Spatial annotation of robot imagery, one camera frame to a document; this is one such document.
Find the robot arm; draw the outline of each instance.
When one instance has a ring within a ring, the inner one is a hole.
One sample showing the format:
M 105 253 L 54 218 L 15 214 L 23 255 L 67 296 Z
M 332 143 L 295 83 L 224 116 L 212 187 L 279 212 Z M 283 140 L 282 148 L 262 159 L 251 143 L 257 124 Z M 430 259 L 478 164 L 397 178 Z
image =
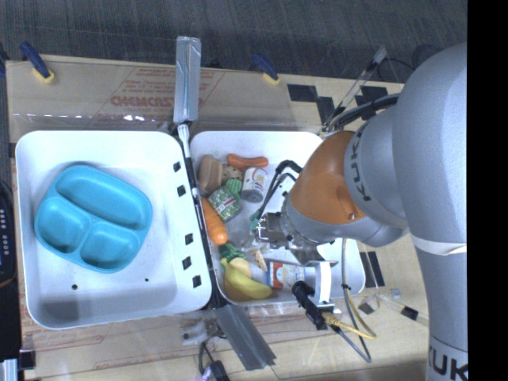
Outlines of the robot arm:
M 429 303 L 428 381 L 468 379 L 466 51 L 438 53 L 395 106 L 325 139 L 281 213 L 301 263 L 336 238 L 377 247 L 410 233 Z

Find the orange carrot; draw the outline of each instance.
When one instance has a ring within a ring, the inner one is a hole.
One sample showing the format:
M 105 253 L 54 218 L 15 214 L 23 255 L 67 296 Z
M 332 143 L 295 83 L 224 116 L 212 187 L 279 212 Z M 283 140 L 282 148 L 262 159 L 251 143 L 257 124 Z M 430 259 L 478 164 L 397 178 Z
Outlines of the orange carrot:
M 208 236 L 216 245 L 223 245 L 227 243 L 228 232 L 225 229 L 224 222 L 206 198 L 201 199 L 201 204 L 203 206 L 203 213 L 205 214 L 205 224 Z
M 228 161 L 229 165 L 238 169 L 247 169 L 250 167 L 265 168 L 268 166 L 268 158 L 266 156 L 244 158 L 236 154 L 228 154 L 226 161 Z

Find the blue plate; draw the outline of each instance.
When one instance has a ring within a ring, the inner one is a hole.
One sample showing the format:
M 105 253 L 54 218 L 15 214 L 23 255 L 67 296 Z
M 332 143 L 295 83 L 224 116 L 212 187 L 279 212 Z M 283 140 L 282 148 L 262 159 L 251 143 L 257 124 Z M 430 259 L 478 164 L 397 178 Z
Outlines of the blue plate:
M 58 256 L 111 273 L 133 261 L 151 224 L 152 204 L 143 192 L 95 167 L 75 165 L 49 187 L 35 233 Z

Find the yellow clamp tip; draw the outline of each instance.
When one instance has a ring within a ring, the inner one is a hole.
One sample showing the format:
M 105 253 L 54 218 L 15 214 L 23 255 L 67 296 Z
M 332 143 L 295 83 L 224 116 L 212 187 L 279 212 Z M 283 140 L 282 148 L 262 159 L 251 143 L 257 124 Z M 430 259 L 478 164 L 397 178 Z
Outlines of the yellow clamp tip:
M 269 74 L 263 73 L 263 78 L 274 86 L 277 86 L 280 83 L 280 77 L 273 79 Z
M 53 79 L 55 78 L 55 73 L 48 68 L 49 76 L 45 78 L 43 75 L 39 73 L 39 71 L 36 68 L 32 68 L 32 73 L 38 78 L 42 83 L 51 83 Z

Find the can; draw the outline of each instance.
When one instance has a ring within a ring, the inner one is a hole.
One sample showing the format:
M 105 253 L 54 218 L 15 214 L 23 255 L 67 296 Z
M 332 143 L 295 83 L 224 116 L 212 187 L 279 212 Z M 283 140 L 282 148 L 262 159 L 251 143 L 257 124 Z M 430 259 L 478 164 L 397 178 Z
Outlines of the can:
M 268 173 L 258 167 L 250 167 L 245 171 L 244 185 L 240 197 L 247 202 L 259 203 L 264 198 L 264 190 L 267 184 Z
M 241 211 L 240 203 L 227 187 L 219 187 L 208 197 L 208 201 L 223 222 L 235 217 Z

